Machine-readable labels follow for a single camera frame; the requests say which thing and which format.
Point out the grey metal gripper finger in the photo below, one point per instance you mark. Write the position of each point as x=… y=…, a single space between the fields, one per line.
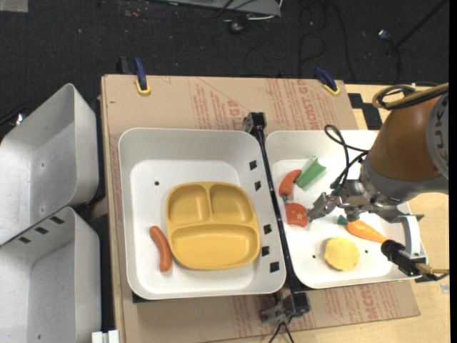
x=353 y=214
x=321 y=206

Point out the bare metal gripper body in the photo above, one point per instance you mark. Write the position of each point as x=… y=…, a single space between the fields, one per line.
x=355 y=193

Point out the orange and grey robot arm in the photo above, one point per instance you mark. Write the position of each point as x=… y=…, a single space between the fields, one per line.
x=403 y=152

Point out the orange carrot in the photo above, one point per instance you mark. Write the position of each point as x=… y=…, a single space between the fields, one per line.
x=364 y=231

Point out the red slice with yellow star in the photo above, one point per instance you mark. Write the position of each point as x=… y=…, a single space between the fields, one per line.
x=295 y=214

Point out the green celery stick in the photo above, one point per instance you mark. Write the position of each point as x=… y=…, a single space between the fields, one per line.
x=310 y=174

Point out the orange chili pepper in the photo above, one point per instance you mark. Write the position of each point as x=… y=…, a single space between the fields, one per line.
x=287 y=184

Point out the round yellow biscuit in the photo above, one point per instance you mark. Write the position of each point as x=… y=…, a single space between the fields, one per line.
x=342 y=254

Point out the thin black rod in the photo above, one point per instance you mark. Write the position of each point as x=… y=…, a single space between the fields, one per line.
x=275 y=198

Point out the white plastic tray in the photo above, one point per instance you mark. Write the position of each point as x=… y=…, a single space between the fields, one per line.
x=46 y=284
x=150 y=177
x=371 y=263
x=43 y=163

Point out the yellow divided plate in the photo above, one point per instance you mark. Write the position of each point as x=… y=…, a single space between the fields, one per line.
x=214 y=241

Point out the brown cardboard board red print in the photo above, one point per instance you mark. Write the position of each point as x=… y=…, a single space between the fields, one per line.
x=200 y=98

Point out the orange sausage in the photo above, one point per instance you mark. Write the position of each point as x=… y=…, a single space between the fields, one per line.
x=163 y=248

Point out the black cylinder on white bracket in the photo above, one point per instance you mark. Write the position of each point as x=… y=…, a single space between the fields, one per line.
x=401 y=254

